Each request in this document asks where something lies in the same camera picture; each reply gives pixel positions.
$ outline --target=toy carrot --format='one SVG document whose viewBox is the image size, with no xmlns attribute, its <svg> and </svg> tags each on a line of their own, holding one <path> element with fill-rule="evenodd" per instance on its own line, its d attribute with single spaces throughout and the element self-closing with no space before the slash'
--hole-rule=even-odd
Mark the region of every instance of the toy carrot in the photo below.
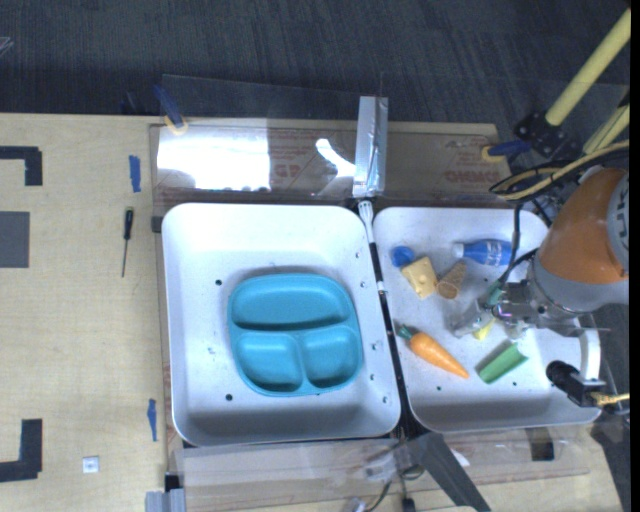
<svg viewBox="0 0 640 512">
<path fill-rule="evenodd" d="M 469 373 L 456 358 L 428 334 L 423 332 L 411 334 L 411 331 L 403 325 L 398 331 L 398 336 L 409 340 L 411 351 L 425 361 L 464 379 L 469 378 Z"/>
</svg>

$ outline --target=small white label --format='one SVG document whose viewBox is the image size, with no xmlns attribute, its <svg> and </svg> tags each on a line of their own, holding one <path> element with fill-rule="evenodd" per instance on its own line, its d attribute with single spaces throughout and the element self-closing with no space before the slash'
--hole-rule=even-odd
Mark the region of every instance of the small white label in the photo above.
<svg viewBox="0 0 640 512">
<path fill-rule="evenodd" d="M 97 473 L 100 471 L 100 457 L 83 457 L 82 459 L 82 472 L 83 473 Z"/>
</svg>

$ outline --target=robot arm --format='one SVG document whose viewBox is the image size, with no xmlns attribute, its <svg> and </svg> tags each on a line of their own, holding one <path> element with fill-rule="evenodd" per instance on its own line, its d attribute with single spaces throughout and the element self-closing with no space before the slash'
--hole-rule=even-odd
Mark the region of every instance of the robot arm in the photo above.
<svg viewBox="0 0 640 512">
<path fill-rule="evenodd" d="M 492 314 L 515 330 L 576 336 L 574 319 L 629 303 L 629 176 L 604 169 L 568 199 L 533 257 L 527 279 L 506 283 Z"/>
</svg>

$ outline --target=screwdriver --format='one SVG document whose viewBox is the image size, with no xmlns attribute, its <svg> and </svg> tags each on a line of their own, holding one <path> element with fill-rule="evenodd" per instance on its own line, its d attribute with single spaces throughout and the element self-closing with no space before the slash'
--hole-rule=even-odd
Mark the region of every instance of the screwdriver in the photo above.
<svg viewBox="0 0 640 512">
<path fill-rule="evenodd" d="M 124 212 L 124 256 L 122 257 L 122 277 L 127 265 L 127 247 L 131 238 L 131 227 L 133 226 L 133 208 L 129 207 Z"/>
</svg>

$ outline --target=blue divided plate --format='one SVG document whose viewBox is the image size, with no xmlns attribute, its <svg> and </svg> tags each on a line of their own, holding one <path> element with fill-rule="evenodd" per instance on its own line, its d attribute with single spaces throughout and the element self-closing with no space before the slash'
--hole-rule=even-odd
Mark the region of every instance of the blue divided plate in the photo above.
<svg viewBox="0 0 640 512">
<path fill-rule="evenodd" d="M 355 308 L 328 277 L 248 279 L 231 294 L 227 320 L 238 373 L 258 393 L 327 393 L 349 384 L 362 367 Z"/>
</svg>

